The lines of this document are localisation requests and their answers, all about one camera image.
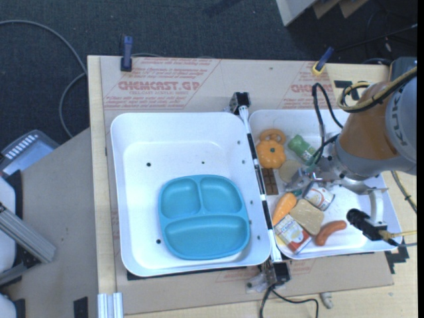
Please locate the black cylinder on white bracket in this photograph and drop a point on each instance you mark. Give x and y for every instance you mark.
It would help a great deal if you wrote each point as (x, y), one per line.
(362, 222)

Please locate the orange carrot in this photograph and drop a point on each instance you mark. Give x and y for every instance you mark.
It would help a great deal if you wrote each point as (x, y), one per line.
(284, 205)

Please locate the green bottle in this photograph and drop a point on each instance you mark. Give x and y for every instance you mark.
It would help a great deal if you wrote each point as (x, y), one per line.
(298, 144)

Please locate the thin black and white rod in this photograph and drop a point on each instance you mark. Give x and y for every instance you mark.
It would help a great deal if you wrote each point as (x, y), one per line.
(253, 151)

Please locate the beige round biscuit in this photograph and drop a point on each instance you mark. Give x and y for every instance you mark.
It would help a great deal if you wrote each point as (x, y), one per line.
(287, 171)

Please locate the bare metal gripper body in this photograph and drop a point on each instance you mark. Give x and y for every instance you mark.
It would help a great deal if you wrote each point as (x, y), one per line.
(328, 169)

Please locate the white plastic tray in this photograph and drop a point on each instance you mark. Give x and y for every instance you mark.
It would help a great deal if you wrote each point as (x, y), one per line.
(344, 240)
(139, 190)

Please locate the white can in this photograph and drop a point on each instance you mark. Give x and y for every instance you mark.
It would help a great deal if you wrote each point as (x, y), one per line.
(319, 197)

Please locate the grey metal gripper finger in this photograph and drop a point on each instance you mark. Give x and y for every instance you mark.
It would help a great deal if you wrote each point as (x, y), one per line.
(308, 185)
(294, 179)

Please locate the beige bread slice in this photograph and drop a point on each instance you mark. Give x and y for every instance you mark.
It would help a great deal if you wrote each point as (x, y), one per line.
(308, 215)

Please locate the orange pumpkin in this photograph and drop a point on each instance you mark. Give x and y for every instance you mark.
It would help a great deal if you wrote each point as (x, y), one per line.
(270, 154)

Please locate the orange pretzel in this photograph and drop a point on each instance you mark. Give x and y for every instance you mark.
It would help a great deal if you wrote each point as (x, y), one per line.
(265, 134)

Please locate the orange sausage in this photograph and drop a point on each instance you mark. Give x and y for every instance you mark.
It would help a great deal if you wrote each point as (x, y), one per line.
(329, 232)

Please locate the white and red carton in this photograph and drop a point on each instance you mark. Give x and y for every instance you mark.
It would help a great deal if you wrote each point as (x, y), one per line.
(293, 235)

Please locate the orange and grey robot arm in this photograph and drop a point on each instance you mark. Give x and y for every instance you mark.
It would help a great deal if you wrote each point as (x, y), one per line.
(367, 137)

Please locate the brown chocolate bar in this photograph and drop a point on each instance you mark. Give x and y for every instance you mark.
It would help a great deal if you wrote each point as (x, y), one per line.
(269, 181)

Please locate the blue divided plate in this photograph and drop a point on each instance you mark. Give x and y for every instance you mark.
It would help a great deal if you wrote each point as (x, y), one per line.
(205, 220)

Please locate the brown cardboard board red print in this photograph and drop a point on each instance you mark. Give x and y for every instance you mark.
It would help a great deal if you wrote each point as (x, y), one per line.
(198, 88)

